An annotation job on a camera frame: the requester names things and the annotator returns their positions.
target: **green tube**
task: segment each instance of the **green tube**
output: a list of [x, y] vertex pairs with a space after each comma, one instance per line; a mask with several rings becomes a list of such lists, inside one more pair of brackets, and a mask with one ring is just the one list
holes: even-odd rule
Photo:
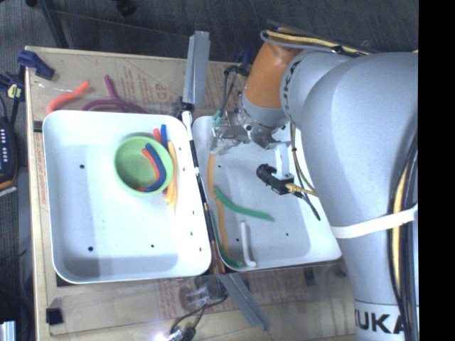
[[227, 199], [226, 196], [224, 196], [223, 193], [217, 187], [214, 188], [213, 192], [215, 193], [215, 196], [219, 198], [220, 201], [224, 204], [224, 206], [230, 208], [234, 212], [238, 212], [251, 217], [256, 217], [258, 219], [272, 220], [272, 216], [270, 216], [266, 212], [249, 210], [247, 208], [235, 205], [229, 199]]
[[[212, 219], [212, 224], [213, 224], [213, 231], [215, 232], [215, 237], [216, 237], [216, 242], [217, 244], [220, 243], [220, 239], [218, 238], [218, 228], [217, 224], [215, 221], [215, 216], [213, 215], [212, 210], [210, 211], [210, 217]], [[226, 255], [226, 253], [221, 249], [221, 247], [218, 247], [218, 250], [220, 251], [220, 255], [223, 258], [223, 260], [226, 262], [227, 265], [233, 267], [233, 268], [241, 268], [243, 266], [243, 263], [241, 261], [236, 261], [234, 259], [231, 259]]]

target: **plastic tray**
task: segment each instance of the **plastic tray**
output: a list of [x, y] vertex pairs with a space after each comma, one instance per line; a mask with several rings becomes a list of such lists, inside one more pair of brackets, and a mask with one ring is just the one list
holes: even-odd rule
[[[193, 125], [193, 138], [209, 206], [216, 218], [217, 207], [207, 191], [206, 182], [211, 128], [212, 118], [200, 117]], [[289, 130], [279, 131], [276, 139], [289, 140]], [[306, 171], [300, 139], [299, 137], [296, 139], [299, 162]], [[225, 228], [229, 239], [230, 258], [244, 263], [241, 267], [232, 267], [224, 259], [226, 265], [236, 271], [250, 271], [339, 258], [341, 252], [338, 243], [319, 200], [310, 196], [321, 221], [316, 219], [303, 200], [289, 194], [278, 195], [270, 187], [266, 187], [256, 176], [257, 167], [263, 163], [276, 167], [274, 151], [266, 151], [254, 143], [240, 144], [231, 148], [229, 153], [215, 159], [214, 184], [221, 192], [236, 205], [268, 212], [273, 219], [261, 220], [241, 215], [225, 207]], [[291, 173], [295, 175], [293, 162], [290, 167]], [[255, 267], [246, 266], [244, 262], [240, 229], [240, 223], [243, 221], [247, 225], [248, 252], [251, 260], [256, 262]]]
[[[114, 152], [165, 124], [177, 151], [175, 209], [131, 194]], [[43, 123], [53, 263], [71, 283], [197, 276], [210, 245], [185, 126], [164, 115], [56, 111]]]

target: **gray carpet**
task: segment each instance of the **gray carpet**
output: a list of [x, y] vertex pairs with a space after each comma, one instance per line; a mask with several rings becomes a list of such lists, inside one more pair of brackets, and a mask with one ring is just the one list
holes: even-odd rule
[[[133, 0], [138, 9], [128, 18], [112, 1], [54, 1], [75, 49], [185, 58], [188, 37], [202, 30], [210, 33], [210, 59], [229, 61], [246, 45], [257, 52], [267, 20], [377, 51], [418, 48], [419, 0]], [[25, 45], [55, 46], [41, 11], [25, 0], [1, 3], [0, 73], [17, 72]], [[15, 127], [22, 166], [25, 126], [22, 105]], [[0, 287], [18, 296], [17, 200], [16, 193], [0, 197]], [[9, 312], [17, 317], [18, 307]]]

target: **blue clamp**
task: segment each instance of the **blue clamp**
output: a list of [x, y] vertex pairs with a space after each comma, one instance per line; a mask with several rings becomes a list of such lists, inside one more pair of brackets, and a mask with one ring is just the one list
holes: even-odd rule
[[0, 75], [0, 91], [5, 92], [6, 96], [10, 99], [19, 102], [24, 102], [26, 100], [26, 91], [23, 80], [21, 80], [18, 75], [12, 75], [8, 72], [6, 73], [6, 76]]
[[35, 74], [38, 77], [52, 80], [52, 77], [54, 76], [55, 70], [46, 65], [35, 52], [23, 49], [17, 57], [17, 62], [26, 67], [36, 68]]

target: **robotic arm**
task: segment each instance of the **robotic arm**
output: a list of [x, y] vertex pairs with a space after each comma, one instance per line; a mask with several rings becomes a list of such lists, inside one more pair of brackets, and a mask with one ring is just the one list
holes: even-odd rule
[[262, 46], [212, 152], [271, 149], [295, 125], [348, 268], [357, 340], [418, 341], [418, 54], [302, 48]]

